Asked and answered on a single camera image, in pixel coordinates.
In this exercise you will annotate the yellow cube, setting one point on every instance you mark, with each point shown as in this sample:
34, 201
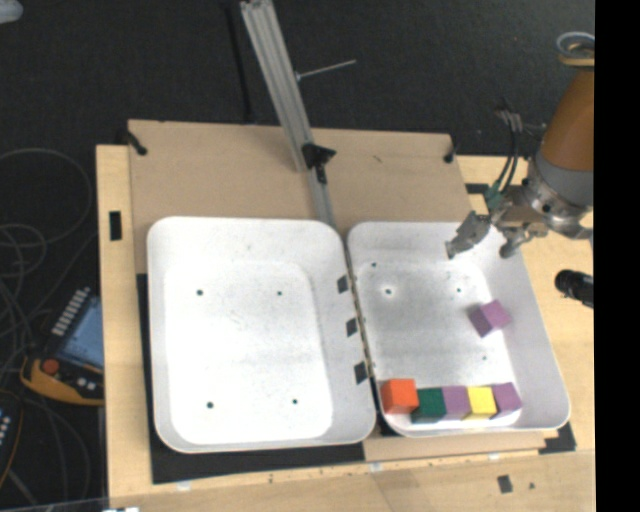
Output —
481, 401

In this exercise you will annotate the green cube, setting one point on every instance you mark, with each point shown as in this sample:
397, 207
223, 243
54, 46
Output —
430, 404

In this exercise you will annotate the white plastic tray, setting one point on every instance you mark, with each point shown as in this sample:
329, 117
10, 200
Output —
250, 340
430, 330

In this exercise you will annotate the brown cardboard board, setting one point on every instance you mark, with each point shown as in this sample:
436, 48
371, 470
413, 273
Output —
225, 175

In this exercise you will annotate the thin black and white rod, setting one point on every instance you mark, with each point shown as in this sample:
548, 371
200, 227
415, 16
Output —
358, 305

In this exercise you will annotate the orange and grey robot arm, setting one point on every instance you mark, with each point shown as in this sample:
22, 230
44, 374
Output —
570, 130

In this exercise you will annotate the purple cube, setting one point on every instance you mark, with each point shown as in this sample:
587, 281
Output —
456, 401
490, 317
507, 398

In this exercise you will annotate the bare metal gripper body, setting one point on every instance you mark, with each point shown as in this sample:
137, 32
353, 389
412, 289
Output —
542, 210

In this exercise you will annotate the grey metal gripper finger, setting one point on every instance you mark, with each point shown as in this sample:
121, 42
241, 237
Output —
467, 235
515, 242

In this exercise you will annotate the orange cube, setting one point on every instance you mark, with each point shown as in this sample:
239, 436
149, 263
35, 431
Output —
399, 395

